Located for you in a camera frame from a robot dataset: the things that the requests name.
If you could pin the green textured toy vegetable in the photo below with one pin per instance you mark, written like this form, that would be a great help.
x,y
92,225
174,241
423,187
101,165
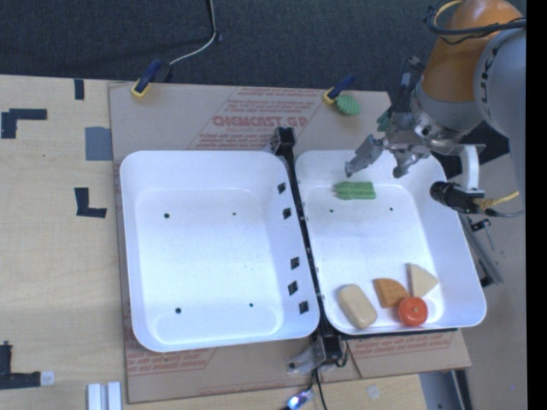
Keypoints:
x,y
348,105

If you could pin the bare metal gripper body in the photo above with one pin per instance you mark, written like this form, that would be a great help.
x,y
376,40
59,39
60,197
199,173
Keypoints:
x,y
416,134

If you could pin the white plastic tray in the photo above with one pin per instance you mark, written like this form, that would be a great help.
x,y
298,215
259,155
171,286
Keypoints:
x,y
376,237
205,250

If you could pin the red tomato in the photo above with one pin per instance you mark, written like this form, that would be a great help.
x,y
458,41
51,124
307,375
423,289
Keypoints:
x,y
412,311

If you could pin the brown cardboard board red print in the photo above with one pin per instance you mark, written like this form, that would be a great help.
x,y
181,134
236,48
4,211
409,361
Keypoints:
x,y
239,113

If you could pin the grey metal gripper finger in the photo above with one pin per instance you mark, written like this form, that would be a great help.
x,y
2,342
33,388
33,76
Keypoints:
x,y
406,163
362,156

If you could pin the green asparagus bundle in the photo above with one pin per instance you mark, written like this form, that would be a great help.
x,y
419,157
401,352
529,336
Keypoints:
x,y
354,189

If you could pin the black cylinder on white bracket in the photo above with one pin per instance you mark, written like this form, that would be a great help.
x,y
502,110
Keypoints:
x,y
459,186

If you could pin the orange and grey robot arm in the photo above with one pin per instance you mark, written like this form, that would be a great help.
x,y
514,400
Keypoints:
x,y
461,75

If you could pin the orange waffle wedge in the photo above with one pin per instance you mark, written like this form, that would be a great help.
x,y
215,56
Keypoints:
x,y
389,292

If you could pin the beige bread loaf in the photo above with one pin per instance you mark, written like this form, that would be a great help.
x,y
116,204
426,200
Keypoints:
x,y
356,306

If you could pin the cream cheese wedge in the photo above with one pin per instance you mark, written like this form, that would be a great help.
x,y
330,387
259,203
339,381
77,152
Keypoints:
x,y
419,280

